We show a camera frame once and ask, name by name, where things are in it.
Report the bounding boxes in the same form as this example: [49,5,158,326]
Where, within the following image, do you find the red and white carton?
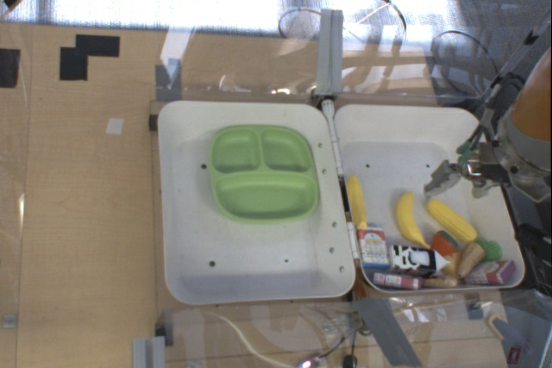
[355,223,392,271]

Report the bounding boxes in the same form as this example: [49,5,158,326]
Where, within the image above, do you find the orange carrot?
[430,229,460,258]

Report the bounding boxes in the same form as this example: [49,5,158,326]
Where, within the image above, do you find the yellow banana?
[396,190,431,249]

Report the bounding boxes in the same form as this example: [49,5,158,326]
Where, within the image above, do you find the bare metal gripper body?
[468,141,552,203]

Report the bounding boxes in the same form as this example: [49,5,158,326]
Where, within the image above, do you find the tan sausage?
[422,275,460,290]

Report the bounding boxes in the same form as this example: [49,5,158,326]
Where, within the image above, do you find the white plastic tray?
[334,103,527,295]
[156,99,357,308]

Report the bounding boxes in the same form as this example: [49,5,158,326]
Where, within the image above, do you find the pink and green box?
[464,259,518,287]

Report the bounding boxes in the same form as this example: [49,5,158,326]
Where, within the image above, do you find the thin black and white rod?
[321,97,361,262]

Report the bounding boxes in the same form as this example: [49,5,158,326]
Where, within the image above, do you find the pink flat packet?
[372,271,425,291]

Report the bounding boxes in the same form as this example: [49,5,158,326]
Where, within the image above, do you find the green broccoli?
[477,237,504,264]

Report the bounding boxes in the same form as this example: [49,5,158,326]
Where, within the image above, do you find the green divided plate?
[209,124,321,225]

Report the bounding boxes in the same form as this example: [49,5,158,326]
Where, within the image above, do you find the large yellow corn cob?
[426,197,479,244]

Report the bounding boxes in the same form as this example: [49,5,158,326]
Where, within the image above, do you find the black and white milk carton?
[388,244,452,278]

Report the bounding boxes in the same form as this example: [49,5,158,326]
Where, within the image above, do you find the small yellow corn cob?
[346,174,369,230]

